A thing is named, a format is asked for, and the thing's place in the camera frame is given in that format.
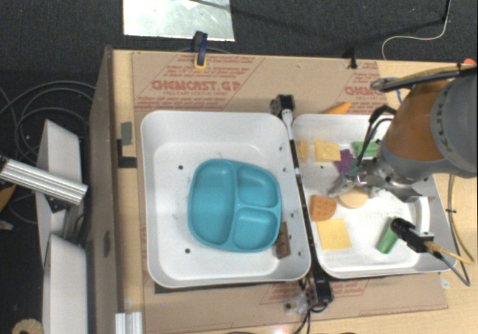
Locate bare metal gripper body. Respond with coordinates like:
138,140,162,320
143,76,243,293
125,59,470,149
353,158,416,202

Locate tan round biscuit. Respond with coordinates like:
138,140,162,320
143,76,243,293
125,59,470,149
337,191,369,211

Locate purple grapes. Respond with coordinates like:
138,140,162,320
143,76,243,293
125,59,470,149
332,149,356,174

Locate orange waffle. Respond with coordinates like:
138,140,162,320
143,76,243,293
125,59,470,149
308,194,338,223

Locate white plastic tray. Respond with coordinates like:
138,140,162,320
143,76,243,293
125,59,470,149
291,112,458,279
140,109,313,289

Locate green flat block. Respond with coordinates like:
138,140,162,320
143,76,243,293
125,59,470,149
351,140,381,159

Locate yellow square cracker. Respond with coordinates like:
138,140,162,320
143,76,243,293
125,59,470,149
314,140,342,163

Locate thin black and white rod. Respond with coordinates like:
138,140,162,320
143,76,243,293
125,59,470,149
282,109,325,281

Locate yellow cheese slice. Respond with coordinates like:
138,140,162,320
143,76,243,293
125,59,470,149
316,217,353,252

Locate green cylinder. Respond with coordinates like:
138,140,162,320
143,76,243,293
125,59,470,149
376,217,403,255

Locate small yellow cracker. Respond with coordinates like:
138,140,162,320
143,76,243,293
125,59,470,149
296,139,311,164

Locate orange carrot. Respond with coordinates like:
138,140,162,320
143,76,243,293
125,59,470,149
322,101,353,116

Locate brown chocolate bar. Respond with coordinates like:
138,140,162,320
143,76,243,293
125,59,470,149
273,221,293,260

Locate blue divided plate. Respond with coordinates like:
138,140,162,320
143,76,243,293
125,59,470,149
187,158,283,254

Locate brown cardboard board red print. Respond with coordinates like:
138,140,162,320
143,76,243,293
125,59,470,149
131,51,450,323

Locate black cylinder on white bracket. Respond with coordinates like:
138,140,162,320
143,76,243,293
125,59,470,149
390,196,436,253

